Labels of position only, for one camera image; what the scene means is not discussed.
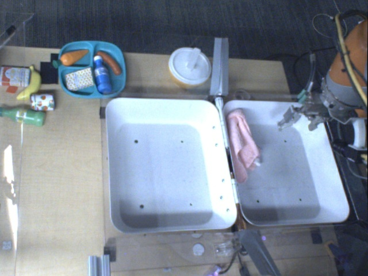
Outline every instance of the sink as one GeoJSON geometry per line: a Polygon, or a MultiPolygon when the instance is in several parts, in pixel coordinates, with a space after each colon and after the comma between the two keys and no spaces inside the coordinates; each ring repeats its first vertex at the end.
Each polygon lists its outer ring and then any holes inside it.
{"type": "MultiPolygon", "coordinates": [[[[349,205],[327,132],[302,117],[279,131],[290,102],[241,108],[261,165],[237,184],[243,217],[261,227],[339,223],[349,205]]],[[[106,107],[110,216],[124,233],[219,230],[237,216],[216,107],[208,101],[115,98],[106,107]]]]}
{"type": "Polygon", "coordinates": [[[290,106],[290,102],[236,100],[225,105],[225,115],[243,110],[261,152],[261,165],[238,184],[243,216],[257,226],[345,221],[349,205],[326,129],[319,125],[309,131],[303,116],[279,131],[277,122],[290,106]]]}
{"type": "Polygon", "coordinates": [[[116,98],[106,107],[110,215],[121,232],[225,229],[236,219],[217,109],[116,98]]]}

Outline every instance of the small can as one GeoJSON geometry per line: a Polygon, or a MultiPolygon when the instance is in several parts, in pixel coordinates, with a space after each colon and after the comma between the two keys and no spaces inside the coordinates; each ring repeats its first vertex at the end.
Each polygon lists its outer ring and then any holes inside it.
{"type": "Polygon", "coordinates": [[[52,94],[31,94],[30,108],[33,110],[54,110],[55,101],[52,94]]]}

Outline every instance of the pink towel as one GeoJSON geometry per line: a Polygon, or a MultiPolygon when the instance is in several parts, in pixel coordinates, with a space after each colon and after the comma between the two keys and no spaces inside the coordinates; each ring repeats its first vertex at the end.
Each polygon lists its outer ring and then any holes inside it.
{"type": "Polygon", "coordinates": [[[227,127],[235,178],[239,183],[243,183],[248,178],[247,170],[254,170],[259,163],[259,149],[241,109],[229,113],[227,127]]]}

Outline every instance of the toy banana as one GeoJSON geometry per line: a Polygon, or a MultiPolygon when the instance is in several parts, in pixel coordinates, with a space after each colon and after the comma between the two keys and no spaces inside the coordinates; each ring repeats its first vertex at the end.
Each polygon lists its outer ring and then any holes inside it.
{"type": "Polygon", "coordinates": [[[35,70],[34,66],[30,66],[30,81],[26,89],[17,96],[18,100],[29,100],[31,94],[36,93],[41,87],[41,75],[35,70]]]}

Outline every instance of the juice box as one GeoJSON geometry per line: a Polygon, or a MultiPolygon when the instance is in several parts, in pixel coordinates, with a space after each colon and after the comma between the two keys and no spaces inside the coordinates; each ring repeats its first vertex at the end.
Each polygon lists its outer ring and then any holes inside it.
{"type": "Polygon", "coordinates": [[[69,91],[78,91],[94,86],[92,69],[90,67],[66,74],[65,80],[69,91]]]}
{"type": "Polygon", "coordinates": [[[30,69],[26,67],[0,67],[0,86],[27,87],[30,69]]]}

